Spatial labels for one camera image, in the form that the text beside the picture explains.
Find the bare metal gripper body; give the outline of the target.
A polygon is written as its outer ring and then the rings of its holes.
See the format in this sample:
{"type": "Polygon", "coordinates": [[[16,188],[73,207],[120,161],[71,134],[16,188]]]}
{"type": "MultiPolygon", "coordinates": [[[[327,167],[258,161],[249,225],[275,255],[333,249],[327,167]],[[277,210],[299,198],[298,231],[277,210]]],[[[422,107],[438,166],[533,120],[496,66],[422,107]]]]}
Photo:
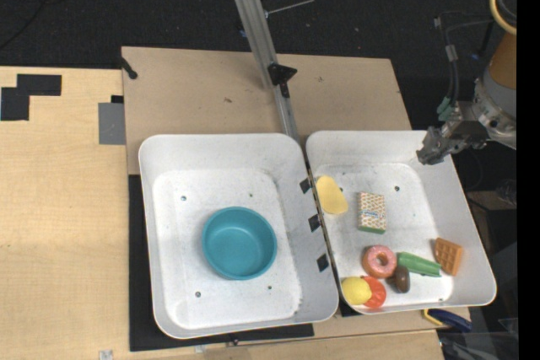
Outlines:
{"type": "Polygon", "coordinates": [[[471,101],[451,103],[444,98],[438,117],[444,122],[440,135],[450,142],[450,153],[482,148],[488,141],[516,150],[516,115],[504,110],[485,87],[476,87],[471,101]]]}

